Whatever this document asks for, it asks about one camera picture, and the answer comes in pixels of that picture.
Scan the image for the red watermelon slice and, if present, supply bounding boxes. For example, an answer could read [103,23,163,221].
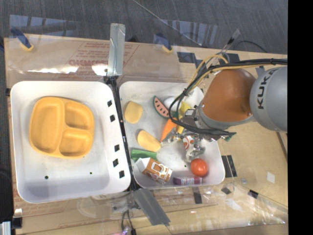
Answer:
[153,95,171,118]

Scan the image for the orange divided plate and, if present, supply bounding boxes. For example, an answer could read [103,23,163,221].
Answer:
[28,96,95,159]

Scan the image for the white egg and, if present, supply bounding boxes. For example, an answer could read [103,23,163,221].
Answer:
[163,96,182,112]

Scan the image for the white plastic tray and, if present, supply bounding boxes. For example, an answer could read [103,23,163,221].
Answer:
[119,81,225,190]
[10,80,132,204]

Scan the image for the orange toy tomato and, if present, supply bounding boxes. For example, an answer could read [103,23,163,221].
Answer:
[190,158,208,177]

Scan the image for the yellow banana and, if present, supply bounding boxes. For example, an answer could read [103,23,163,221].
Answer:
[179,101,192,120]

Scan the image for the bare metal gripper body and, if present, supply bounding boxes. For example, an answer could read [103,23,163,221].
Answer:
[175,108,222,141]

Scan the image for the orange carrot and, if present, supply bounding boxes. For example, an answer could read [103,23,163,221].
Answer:
[160,117,178,143]

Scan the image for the pale yellow round toy potato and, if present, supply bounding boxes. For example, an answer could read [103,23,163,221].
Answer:
[124,100,144,125]

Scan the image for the green toy vegetable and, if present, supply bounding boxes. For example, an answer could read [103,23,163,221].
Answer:
[130,148,157,162]

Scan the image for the pale yellow long toy potato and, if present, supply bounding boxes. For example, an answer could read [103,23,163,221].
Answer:
[137,129,161,153]

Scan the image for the pink and white carton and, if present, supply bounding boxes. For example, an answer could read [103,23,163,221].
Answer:
[173,176,203,186]

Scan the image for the orange and white can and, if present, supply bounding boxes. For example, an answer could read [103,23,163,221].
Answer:
[182,135,196,156]

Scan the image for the orange and white carton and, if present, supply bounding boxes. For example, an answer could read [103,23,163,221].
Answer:
[135,157,173,186]

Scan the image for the brown cardboard board red print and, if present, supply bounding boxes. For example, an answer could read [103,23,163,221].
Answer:
[3,34,218,234]

